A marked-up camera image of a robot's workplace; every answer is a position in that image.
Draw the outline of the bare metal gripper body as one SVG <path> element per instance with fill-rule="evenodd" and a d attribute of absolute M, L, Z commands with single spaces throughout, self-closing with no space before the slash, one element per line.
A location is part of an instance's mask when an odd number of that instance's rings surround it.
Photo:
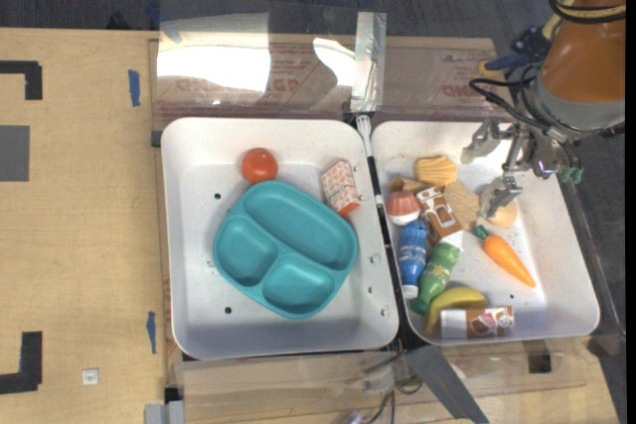
<path fill-rule="evenodd" d="M 556 175 L 560 180 L 581 180 L 582 163 L 572 142 L 561 140 L 550 130 L 516 122 L 506 131 L 511 135 L 511 146 L 505 161 L 505 171 L 531 170 L 540 179 Z"/>

